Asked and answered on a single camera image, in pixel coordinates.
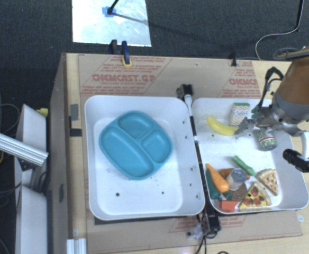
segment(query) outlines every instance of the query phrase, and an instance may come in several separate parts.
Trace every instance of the dark floor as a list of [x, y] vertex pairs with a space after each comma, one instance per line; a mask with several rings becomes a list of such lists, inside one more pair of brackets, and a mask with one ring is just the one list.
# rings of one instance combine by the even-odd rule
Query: dark floor
[[[152, 47], [134, 55], [227, 58], [255, 57], [266, 34], [292, 30], [299, 0], [146, 0]], [[3, 103], [48, 106], [61, 52], [107, 53], [107, 46], [73, 43], [71, 0], [0, 0], [0, 89]], [[279, 48], [309, 44], [309, 0], [300, 29], [263, 40], [262, 59]], [[3, 109], [3, 129], [15, 120]], [[14, 186], [13, 163], [0, 165], [0, 190]], [[15, 207], [0, 209], [0, 237], [14, 253]]]

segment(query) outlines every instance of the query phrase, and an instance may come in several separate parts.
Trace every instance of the pizza slice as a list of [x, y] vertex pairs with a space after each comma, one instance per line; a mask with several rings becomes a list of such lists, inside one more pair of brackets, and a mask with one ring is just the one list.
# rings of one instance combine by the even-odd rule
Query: pizza slice
[[274, 195], [278, 195], [277, 172], [275, 169], [265, 169], [257, 175], [257, 178]]
[[239, 204], [239, 210], [266, 207], [271, 204], [272, 202], [267, 192], [258, 182], [255, 182]]

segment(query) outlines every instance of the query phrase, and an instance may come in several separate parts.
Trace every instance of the blue plate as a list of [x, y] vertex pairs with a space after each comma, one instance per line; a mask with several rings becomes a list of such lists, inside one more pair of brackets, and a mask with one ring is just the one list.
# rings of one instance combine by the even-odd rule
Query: blue plate
[[172, 141], [152, 118], [130, 111], [106, 126], [99, 146], [109, 161], [129, 178], [151, 176], [169, 159]]

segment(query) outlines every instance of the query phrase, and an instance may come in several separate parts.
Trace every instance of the toy banana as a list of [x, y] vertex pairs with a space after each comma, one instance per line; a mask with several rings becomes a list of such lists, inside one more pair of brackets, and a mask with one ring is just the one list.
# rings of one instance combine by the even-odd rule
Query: toy banana
[[212, 130], [223, 135], [234, 135], [234, 132], [238, 130], [238, 127], [222, 124], [211, 116], [207, 117], [207, 123]]

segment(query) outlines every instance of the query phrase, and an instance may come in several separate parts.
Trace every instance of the brown cylinder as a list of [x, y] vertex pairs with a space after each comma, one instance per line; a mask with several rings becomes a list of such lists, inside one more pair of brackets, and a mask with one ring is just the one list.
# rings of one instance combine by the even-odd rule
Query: brown cylinder
[[309, 57], [291, 63], [278, 92], [288, 102], [309, 105]]

